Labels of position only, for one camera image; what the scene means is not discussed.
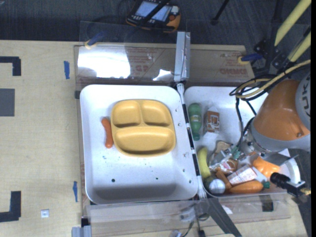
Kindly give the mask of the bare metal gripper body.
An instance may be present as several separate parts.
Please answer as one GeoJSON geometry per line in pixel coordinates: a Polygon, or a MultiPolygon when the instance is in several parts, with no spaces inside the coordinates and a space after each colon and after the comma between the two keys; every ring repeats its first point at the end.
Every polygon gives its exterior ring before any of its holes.
{"type": "Polygon", "coordinates": [[[230,154],[234,160],[244,160],[247,157],[256,154],[252,141],[242,140],[231,146],[230,154]]]}

